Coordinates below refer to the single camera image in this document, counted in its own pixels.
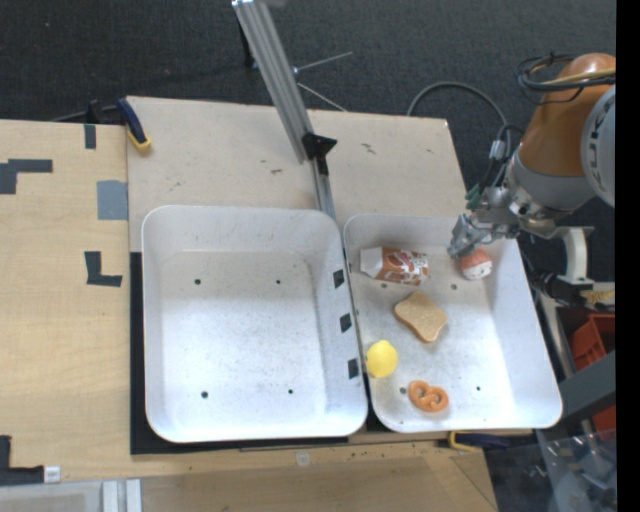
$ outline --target yellow ball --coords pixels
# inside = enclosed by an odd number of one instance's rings
[[[398,366],[398,352],[387,340],[376,341],[366,354],[369,375],[380,379],[391,375]]]

